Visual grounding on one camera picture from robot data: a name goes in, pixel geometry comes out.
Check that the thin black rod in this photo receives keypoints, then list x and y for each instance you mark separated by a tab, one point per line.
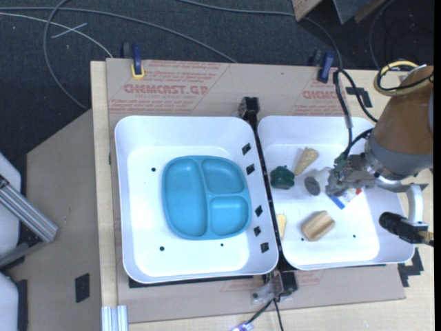
268	191

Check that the blue divided plate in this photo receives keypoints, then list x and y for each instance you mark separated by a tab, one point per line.
186	198

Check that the beige ice cream cone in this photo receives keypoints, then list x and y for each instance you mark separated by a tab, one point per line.
305	160

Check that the yellow cheese wedge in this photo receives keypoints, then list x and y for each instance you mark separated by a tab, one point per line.
282	226

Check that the brown cardboard board red print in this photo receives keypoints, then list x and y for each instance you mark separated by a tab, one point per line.
165	91

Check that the tan toy bread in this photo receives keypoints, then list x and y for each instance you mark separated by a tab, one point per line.
318	225

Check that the white carton blue red print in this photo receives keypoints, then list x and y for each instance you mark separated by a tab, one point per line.
348	200

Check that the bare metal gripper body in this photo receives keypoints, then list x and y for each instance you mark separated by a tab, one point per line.
355	176

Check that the white plastic tray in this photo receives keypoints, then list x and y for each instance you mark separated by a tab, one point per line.
348	250
193	257

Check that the black cylinder on white bracket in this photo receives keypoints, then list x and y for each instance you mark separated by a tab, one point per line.
399	224

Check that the green toy broccoli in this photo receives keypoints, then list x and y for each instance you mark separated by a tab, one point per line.
282	178

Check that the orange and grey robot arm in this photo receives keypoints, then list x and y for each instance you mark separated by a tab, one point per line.
403	122

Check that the grey round disc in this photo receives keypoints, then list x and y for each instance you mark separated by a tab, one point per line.
312	185

